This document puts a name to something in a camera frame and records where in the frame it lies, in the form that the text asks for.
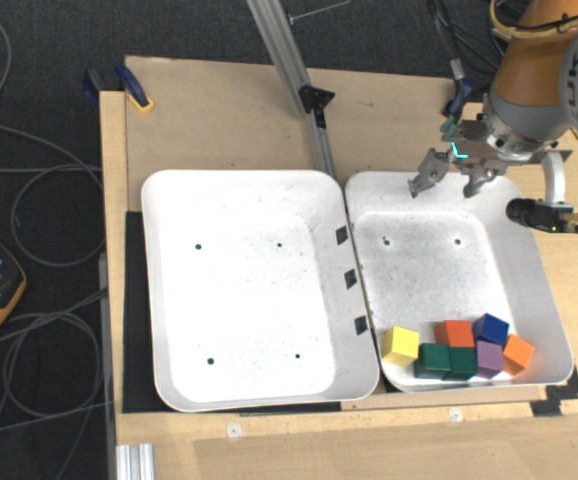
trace toy cube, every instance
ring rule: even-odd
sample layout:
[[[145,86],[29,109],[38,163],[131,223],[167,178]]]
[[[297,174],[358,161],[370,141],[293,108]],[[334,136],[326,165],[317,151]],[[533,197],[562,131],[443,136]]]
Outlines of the toy cube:
[[[497,343],[476,341],[476,360],[478,375],[491,379],[502,371],[502,347]]]
[[[502,352],[502,369],[509,375],[517,375],[529,365],[534,350],[531,343],[510,334]]]
[[[467,381],[478,373],[476,349],[473,347],[449,347],[451,371],[442,380]]]
[[[419,379],[442,379],[451,371],[449,346],[437,343],[421,343],[418,359],[413,363],[415,377]]]
[[[471,322],[467,320],[445,320],[436,325],[433,330],[436,343],[450,347],[473,347],[473,331]]]
[[[509,324],[489,313],[485,313],[473,323],[473,336],[476,340],[488,341],[504,347],[508,333]]]
[[[382,337],[382,360],[398,366],[407,366],[418,359],[420,333],[394,326]]]

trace black floor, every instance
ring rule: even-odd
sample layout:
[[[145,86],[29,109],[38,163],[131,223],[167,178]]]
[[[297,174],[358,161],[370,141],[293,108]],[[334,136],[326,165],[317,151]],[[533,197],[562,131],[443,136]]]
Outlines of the black floor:
[[[282,0],[294,16],[342,1]],[[467,76],[486,86],[499,62],[488,34],[487,2],[446,5],[466,43],[458,47]],[[12,54],[0,92],[0,124],[50,141],[91,166],[100,165],[100,144],[97,109],[81,88],[87,68],[97,69],[105,87],[115,89],[114,66],[127,54],[270,63],[245,0],[0,0],[0,25]],[[427,0],[351,0],[297,21],[294,33],[308,67],[451,76]],[[6,54],[0,32],[0,80]],[[0,168],[72,163],[33,138],[0,130]],[[29,279],[12,316],[64,310],[99,288],[99,187],[83,172],[49,173],[23,194],[12,218],[20,191],[34,175],[0,172],[0,241]],[[49,265],[87,255],[75,266]],[[95,302],[74,312],[98,343],[99,308]],[[0,336],[24,323],[5,324]],[[4,359],[13,342],[0,343],[0,403]],[[38,413],[71,411],[92,393],[96,360],[85,332],[62,319],[28,334],[7,382]],[[0,480],[58,478],[65,463],[62,478],[106,478],[103,402],[99,391],[90,411],[39,419],[7,399],[0,414]]]

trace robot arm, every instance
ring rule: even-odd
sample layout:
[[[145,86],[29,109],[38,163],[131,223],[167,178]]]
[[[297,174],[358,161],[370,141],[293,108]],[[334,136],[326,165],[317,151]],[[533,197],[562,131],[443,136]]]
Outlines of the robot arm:
[[[578,0],[532,0],[517,27],[499,22],[495,0],[490,13],[497,30],[511,40],[483,112],[475,121],[449,116],[441,131],[450,147],[428,151],[409,182],[411,195],[441,181],[452,164],[469,176],[465,197],[476,195],[509,166],[540,164],[545,199],[514,200],[508,217],[543,231],[578,233],[568,218],[573,207],[564,202],[562,164],[571,152],[551,148],[568,129],[578,130]]]

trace teal light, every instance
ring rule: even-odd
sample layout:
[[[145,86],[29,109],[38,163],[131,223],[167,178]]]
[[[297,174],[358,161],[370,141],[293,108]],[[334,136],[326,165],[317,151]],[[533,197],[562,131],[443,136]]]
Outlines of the teal light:
[[[469,155],[461,155],[458,153],[458,148],[456,147],[455,142],[451,143],[451,149],[453,149],[453,154],[456,156],[456,158],[469,158]]]

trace wooden table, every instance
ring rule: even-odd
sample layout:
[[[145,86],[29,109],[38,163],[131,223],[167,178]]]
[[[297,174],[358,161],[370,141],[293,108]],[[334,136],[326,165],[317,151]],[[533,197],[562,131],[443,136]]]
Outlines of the wooden table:
[[[126,64],[155,107],[142,115],[123,92],[101,94],[118,444],[153,443],[158,480],[578,479],[578,398],[562,401],[563,416],[534,417],[528,401],[546,398],[540,386],[422,394],[379,387],[334,413],[123,413],[125,212],[140,210],[144,179],[164,168],[314,167],[305,120],[292,113],[273,66],[139,57]],[[450,81],[309,74],[336,93],[327,122],[341,184],[358,171],[415,171],[429,147],[441,147],[438,109]],[[578,143],[571,134],[560,143],[574,151],[565,164],[567,201],[578,210]],[[540,167],[512,168],[508,177],[523,196],[544,197]],[[536,240],[578,371],[578,236]],[[228,437],[230,424],[242,437]]]

